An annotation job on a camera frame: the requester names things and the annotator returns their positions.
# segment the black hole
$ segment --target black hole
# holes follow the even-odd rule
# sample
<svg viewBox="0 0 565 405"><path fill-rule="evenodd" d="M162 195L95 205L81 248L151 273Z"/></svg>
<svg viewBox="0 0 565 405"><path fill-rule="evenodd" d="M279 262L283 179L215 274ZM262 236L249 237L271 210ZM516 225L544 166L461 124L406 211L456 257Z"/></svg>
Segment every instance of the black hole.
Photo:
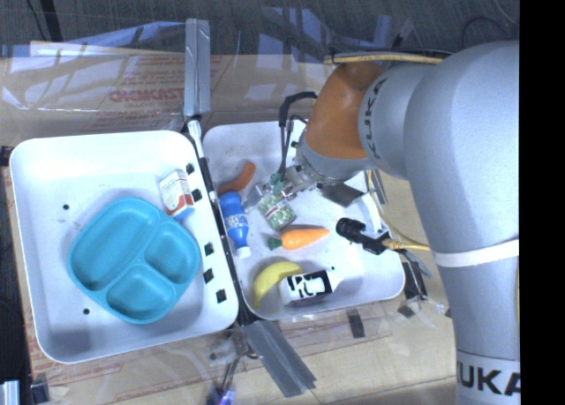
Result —
<svg viewBox="0 0 565 405"><path fill-rule="evenodd" d="M200 201L202 199L202 192L196 189L192 192L192 197L194 198L194 202Z"/></svg>
<svg viewBox="0 0 565 405"><path fill-rule="evenodd" d="M218 290L215 293L215 299L218 301L218 303L225 302L225 300L227 299L226 291L224 289Z"/></svg>
<svg viewBox="0 0 565 405"><path fill-rule="evenodd" d="M212 278L214 278L214 274L212 273L212 269L208 268L208 270L204 272L204 282L208 284Z"/></svg>

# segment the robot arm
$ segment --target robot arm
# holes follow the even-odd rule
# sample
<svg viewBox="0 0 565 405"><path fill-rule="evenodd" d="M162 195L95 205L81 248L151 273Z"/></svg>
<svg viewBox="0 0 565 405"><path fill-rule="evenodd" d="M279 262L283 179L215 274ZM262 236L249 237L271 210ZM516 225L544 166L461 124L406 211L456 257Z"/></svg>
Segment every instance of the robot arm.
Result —
<svg viewBox="0 0 565 405"><path fill-rule="evenodd" d="M410 182L453 317L459 405L521 401L518 56L505 41L437 65L340 65L298 143L310 182L375 167Z"/></svg>

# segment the blue bowl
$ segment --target blue bowl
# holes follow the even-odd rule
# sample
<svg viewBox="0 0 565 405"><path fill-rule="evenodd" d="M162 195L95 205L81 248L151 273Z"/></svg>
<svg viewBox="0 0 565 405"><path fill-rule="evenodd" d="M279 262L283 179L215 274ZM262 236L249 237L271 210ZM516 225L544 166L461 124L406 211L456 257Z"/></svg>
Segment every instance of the blue bowl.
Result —
<svg viewBox="0 0 565 405"><path fill-rule="evenodd" d="M184 294L200 267L196 239L158 207L116 199L80 232L69 275L96 303L133 324L155 322Z"/></svg>

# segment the yellow banana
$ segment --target yellow banana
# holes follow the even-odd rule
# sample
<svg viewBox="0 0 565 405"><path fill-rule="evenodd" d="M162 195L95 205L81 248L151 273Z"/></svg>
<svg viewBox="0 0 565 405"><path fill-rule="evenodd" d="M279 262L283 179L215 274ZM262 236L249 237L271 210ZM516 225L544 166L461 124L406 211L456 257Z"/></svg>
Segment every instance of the yellow banana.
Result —
<svg viewBox="0 0 565 405"><path fill-rule="evenodd" d="M253 307L259 308L263 297L279 281L282 281L287 276L301 273L303 273L302 268L298 264L288 260L275 262L274 264L265 267L255 277L255 281L253 282Z"/></svg>

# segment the black and white object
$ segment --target black and white object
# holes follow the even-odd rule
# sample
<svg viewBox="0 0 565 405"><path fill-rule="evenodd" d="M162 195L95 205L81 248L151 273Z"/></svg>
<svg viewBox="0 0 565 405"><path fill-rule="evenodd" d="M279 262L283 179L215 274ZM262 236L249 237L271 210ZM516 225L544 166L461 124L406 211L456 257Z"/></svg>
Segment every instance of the black and white object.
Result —
<svg viewBox="0 0 565 405"><path fill-rule="evenodd" d="M287 276L279 282L278 288L282 303L287 305L331 294L342 279L331 271L319 270Z"/></svg>

